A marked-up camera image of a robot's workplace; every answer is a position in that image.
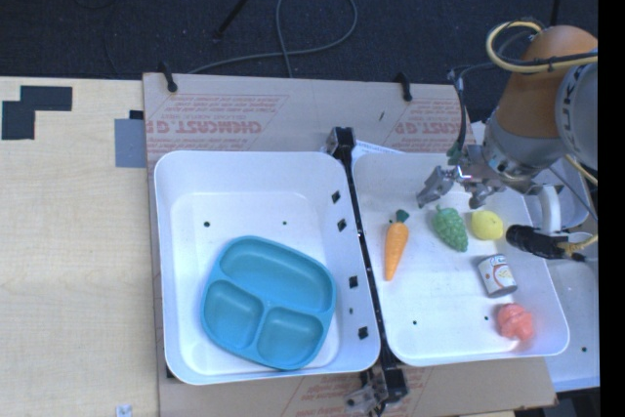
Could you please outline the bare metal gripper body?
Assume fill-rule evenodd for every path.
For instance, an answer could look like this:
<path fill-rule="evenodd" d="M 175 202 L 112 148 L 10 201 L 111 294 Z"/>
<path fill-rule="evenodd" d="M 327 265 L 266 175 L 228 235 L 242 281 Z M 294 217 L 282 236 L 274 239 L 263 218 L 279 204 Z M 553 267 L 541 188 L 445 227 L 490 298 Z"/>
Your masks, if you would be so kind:
<path fill-rule="evenodd" d="M 498 146 L 468 145 L 458 159 L 459 181 L 470 186 L 528 191 L 537 174 L 537 168 L 509 158 Z"/>

